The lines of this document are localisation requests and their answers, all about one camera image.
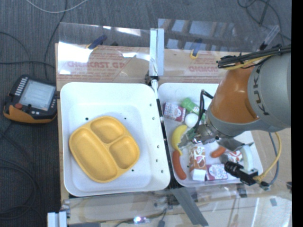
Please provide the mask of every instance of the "yellow divided plate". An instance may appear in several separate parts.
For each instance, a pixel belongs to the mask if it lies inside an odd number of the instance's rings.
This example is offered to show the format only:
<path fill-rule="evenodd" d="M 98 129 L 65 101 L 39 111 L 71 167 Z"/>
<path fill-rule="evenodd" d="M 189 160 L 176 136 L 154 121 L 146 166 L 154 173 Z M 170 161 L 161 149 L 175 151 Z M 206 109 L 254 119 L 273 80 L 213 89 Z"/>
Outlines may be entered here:
<path fill-rule="evenodd" d="M 110 182 L 139 159 L 139 147 L 116 118 L 102 116 L 76 129 L 69 147 L 81 169 L 94 181 Z"/>

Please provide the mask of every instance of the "egg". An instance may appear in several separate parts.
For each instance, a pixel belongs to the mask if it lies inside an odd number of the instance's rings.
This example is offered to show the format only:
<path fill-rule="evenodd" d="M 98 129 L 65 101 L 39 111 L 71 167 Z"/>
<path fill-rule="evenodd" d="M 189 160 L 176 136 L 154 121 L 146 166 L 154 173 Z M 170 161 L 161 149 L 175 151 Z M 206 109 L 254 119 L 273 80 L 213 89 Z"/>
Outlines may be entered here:
<path fill-rule="evenodd" d="M 195 113 L 189 113 L 188 115 L 186 115 L 184 122 L 189 128 L 193 128 L 197 121 L 198 115 L 196 115 Z"/>

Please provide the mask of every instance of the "orange sausage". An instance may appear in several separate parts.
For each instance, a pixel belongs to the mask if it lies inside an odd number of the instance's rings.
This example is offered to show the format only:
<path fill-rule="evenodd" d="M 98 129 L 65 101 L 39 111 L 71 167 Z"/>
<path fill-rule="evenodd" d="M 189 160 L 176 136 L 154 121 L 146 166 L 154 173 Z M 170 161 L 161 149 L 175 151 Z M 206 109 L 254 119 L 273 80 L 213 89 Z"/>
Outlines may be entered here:
<path fill-rule="evenodd" d="M 210 156 L 212 158 L 217 158 L 220 155 L 222 155 L 225 151 L 226 151 L 226 148 L 224 148 L 223 146 L 219 146 L 218 149 L 214 150 Z"/>
<path fill-rule="evenodd" d="M 173 163 L 175 172 L 177 173 L 178 177 L 181 180 L 186 179 L 186 173 L 183 171 L 182 166 L 180 164 L 180 152 L 177 150 L 174 150 L 172 153 L 172 163 Z"/>

